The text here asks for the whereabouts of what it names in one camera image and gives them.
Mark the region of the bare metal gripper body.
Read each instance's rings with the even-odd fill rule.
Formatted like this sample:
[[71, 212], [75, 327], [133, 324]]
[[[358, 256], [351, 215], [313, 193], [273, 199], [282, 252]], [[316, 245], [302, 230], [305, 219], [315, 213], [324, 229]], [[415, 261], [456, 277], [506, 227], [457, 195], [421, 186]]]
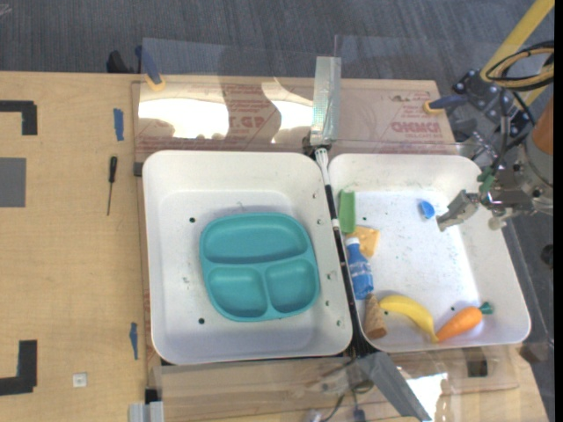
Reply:
[[514, 164], [493, 171], [486, 167], [479, 175], [479, 200], [499, 215], [553, 214], [553, 186], [531, 165]]

